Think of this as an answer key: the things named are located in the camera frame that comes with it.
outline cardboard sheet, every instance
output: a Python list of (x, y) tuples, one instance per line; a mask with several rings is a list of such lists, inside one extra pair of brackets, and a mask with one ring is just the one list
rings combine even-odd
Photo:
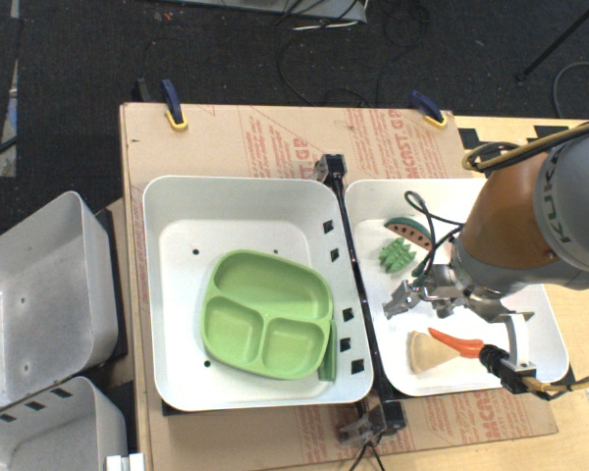
[[(341, 153), (348, 180), (471, 178), (453, 114), (443, 130), (413, 110), (184, 105), (175, 132), (161, 104), (121, 107), (130, 243), (138, 439), (149, 469), (240, 470), (353, 459), (338, 428), (352, 406), (261, 408), (165, 415), (154, 384), (141, 198), (164, 175), (310, 178), (324, 153)], [(381, 454), (548, 435), (548, 403), (503, 390), (403, 402), (408, 427), (382, 440)]]

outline green divided plate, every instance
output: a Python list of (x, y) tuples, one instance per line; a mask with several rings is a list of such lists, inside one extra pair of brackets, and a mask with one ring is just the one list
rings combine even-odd
[(275, 379), (321, 365), (334, 312), (323, 277), (304, 265), (250, 250), (221, 258), (201, 311), (201, 337), (215, 359)]

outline white plastic tray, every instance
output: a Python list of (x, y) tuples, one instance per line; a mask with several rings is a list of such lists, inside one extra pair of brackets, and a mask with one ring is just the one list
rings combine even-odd
[(0, 471), (100, 471), (126, 454), (122, 413), (84, 377), (0, 412)]
[(106, 232), (74, 192), (0, 235), (0, 408), (111, 355), (110, 258)]
[[(338, 201), (329, 188), (312, 180), (162, 177), (148, 185), (143, 208), (155, 383), (166, 403), (199, 411), (346, 403), (368, 394), (373, 372), (366, 331)], [(275, 253), (325, 278), (337, 342), (350, 341), (337, 353), (334, 382), (320, 381), (316, 372), (296, 381), (268, 379), (206, 353), (203, 295), (216, 262), (237, 249)], [(345, 320), (344, 311), (353, 317)]]
[[(431, 370), (414, 374), (407, 361), (407, 340), (412, 331), (427, 333), (428, 327), (465, 339), (482, 339), (509, 350), (504, 324), (488, 324), (472, 311), (457, 308), (453, 316), (440, 319), (430, 303), (420, 302), (406, 313), (386, 318), (383, 304), (410, 272), (423, 259), (426, 251), (415, 247), (417, 257), (405, 270), (388, 274), (380, 265), (380, 250), (397, 238), (384, 227), (391, 218), (416, 212), (403, 195), (417, 192), (431, 213), (464, 222), (485, 180), (371, 180), (350, 185), (346, 192), (349, 222), (355, 250), (371, 308), (375, 336), (380, 348), (384, 371), (400, 392), (413, 395), (457, 393), (497, 388), (500, 380), (489, 374), (477, 359), (456, 358)], [(437, 238), (453, 226), (435, 221)], [(439, 249), (436, 263), (448, 263), (450, 251)], [(569, 360), (552, 307), (542, 285), (527, 287), (506, 298), (510, 310), (535, 313), (527, 322), (530, 359), (537, 366), (537, 377), (554, 382), (567, 372)]]

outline black floor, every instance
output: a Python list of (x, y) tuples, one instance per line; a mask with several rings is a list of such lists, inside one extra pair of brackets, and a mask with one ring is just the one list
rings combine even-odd
[[(17, 173), (0, 234), (65, 190), (121, 196), (118, 107), (137, 78), (187, 103), (405, 107), (417, 89), (459, 115), (589, 119), (589, 0), (372, 0), (368, 23), (137, 0), (0, 0), (0, 138), (18, 61)], [(553, 99), (558, 79), (559, 109)]]

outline blue and yellow clamp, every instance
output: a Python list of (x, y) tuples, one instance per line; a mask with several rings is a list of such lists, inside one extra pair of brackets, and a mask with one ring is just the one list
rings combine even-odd
[(425, 112), (424, 119), (433, 126), (444, 128), (447, 124), (448, 120), (443, 116), (436, 103), (420, 92), (416, 90), (410, 92), (408, 103), (410, 106)]
[(164, 78), (161, 81), (161, 92), (168, 105), (168, 110), (166, 110), (168, 122), (170, 122), (170, 125), (175, 131), (184, 131), (187, 129), (187, 120), (181, 110), (181, 102), (179, 101), (177, 90), (168, 78)]

